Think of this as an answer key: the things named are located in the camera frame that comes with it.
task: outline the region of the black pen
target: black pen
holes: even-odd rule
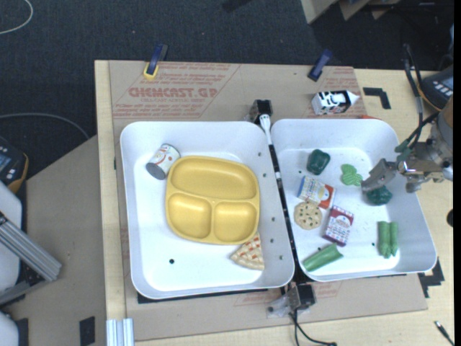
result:
[[[455,346],[455,343],[452,341],[451,338],[449,338],[449,335],[448,335],[448,332],[446,331],[446,329],[438,321],[435,321],[434,323],[437,326],[437,328],[439,329],[440,333],[442,333],[444,335],[444,337],[448,340],[448,342],[451,343],[453,346]]]

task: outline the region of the wooden table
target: wooden table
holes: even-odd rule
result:
[[[406,138],[416,127],[418,117],[411,88],[403,71],[356,70],[361,88],[379,87],[387,92],[392,109],[384,110],[378,97],[364,97],[367,114],[389,123],[399,140]],[[102,226],[104,240],[104,276],[106,312],[108,319],[126,317],[122,252],[120,248],[117,181],[114,171],[114,136],[112,132],[111,91],[109,62],[95,62],[97,124],[99,139],[99,167],[101,175]],[[308,335],[317,340],[335,340],[347,345],[448,345],[434,322],[440,321],[455,337],[453,228],[447,224],[447,214],[452,209],[453,184],[429,182],[417,192],[428,222],[439,261],[444,273],[441,286],[430,287],[427,299],[429,309],[406,314],[392,314],[358,319],[324,321],[305,324]],[[177,337],[164,340],[136,342],[137,345],[293,345],[294,327],[265,327]],[[310,345],[304,339],[302,345]]]

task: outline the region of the white tray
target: white tray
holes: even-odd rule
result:
[[[300,266],[305,274],[317,281],[346,280],[378,275],[398,275],[430,270],[437,253],[426,220],[414,193],[405,190],[406,178],[397,175],[387,185],[393,193],[386,205],[368,202],[357,186],[346,186],[340,178],[341,165],[352,164],[364,179],[381,159],[395,161],[398,145],[393,129],[381,120],[279,120],[272,127],[272,140],[279,160],[280,173],[292,223]],[[314,149],[330,154],[323,172],[315,176],[306,169],[308,156]],[[300,228],[293,219],[296,197],[303,175],[336,188],[334,204],[354,214],[352,231],[345,247],[339,247],[343,258],[307,272],[303,260],[319,248],[330,244],[322,238],[327,210],[323,210],[322,226],[310,231]],[[379,255],[377,222],[398,222],[399,250],[395,257]]]
[[[250,270],[229,257],[240,245],[203,244],[177,236],[166,222],[166,180],[146,164],[162,143],[182,156],[238,161],[256,175],[261,194],[258,231],[266,268]],[[165,299],[278,288],[295,271],[266,137],[248,122],[136,122],[120,136],[131,277],[147,298]]]

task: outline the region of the tin can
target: tin can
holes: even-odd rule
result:
[[[146,164],[146,169],[156,179],[165,179],[173,163],[180,157],[172,145],[164,143]]]

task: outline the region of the pizza slice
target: pizza slice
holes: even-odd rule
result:
[[[255,236],[251,240],[245,242],[230,258],[242,267],[264,270],[259,233],[256,232]]]

